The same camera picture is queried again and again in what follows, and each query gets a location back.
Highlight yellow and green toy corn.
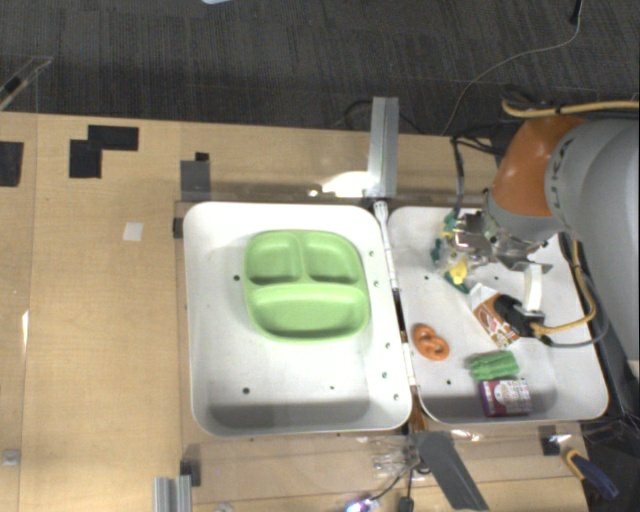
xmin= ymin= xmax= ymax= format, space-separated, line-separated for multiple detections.
xmin=447 ymin=260 xmax=472 ymax=295

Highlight brown and white carton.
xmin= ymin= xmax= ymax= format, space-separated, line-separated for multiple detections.
xmin=470 ymin=282 xmax=524 ymax=350

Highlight purple can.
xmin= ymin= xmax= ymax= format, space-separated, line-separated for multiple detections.
xmin=477 ymin=377 xmax=533 ymax=418

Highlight orange pretzel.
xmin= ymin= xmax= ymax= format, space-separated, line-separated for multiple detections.
xmin=411 ymin=322 xmax=451 ymax=362

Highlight white plastic tray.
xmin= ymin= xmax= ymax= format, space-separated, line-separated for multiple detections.
xmin=181 ymin=200 xmax=414 ymax=438
xmin=386 ymin=205 xmax=611 ymax=426

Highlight green bean pods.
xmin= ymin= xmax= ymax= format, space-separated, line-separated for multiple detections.
xmin=465 ymin=349 xmax=522 ymax=383

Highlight green divided plate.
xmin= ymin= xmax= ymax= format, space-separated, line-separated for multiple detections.
xmin=242 ymin=229 xmax=373 ymax=344

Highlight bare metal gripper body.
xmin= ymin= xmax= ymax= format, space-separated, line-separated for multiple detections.
xmin=451 ymin=211 xmax=503 ymax=267

